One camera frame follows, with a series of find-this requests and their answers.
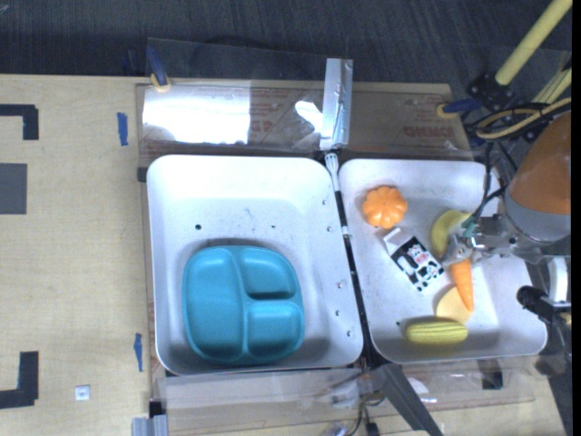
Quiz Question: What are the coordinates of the orange carrot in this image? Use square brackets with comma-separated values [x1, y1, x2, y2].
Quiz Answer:
[448, 257, 477, 313]

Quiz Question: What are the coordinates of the pale yellow round slice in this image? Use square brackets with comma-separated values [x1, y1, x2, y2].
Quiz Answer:
[435, 285, 474, 326]

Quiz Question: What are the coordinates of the blue divided plate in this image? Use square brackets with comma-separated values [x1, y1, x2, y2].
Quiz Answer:
[181, 244, 306, 366]

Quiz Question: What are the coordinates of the black cylinder on white bracket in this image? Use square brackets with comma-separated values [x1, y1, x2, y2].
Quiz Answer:
[516, 256, 573, 327]

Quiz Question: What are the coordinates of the yellow corn cob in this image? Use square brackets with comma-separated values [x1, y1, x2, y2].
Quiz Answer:
[404, 317, 469, 347]

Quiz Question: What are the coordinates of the yellow banana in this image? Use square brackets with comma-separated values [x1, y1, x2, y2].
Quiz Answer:
[429, 209, 474, 259]

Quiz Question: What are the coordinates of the white plastic tray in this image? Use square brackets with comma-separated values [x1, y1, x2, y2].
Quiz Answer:
[145, 154, 365, 377]
[338, 157, 549, 366]

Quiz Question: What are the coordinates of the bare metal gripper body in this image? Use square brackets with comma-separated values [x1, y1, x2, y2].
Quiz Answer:
[471, 214, 524, 259]

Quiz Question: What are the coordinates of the cow print milk carton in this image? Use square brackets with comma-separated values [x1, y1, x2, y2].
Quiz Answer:
[382, 226, 446, 293]

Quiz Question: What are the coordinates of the orange toy pumpkin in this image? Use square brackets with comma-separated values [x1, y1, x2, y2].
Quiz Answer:
[360, 184, 409, 231]

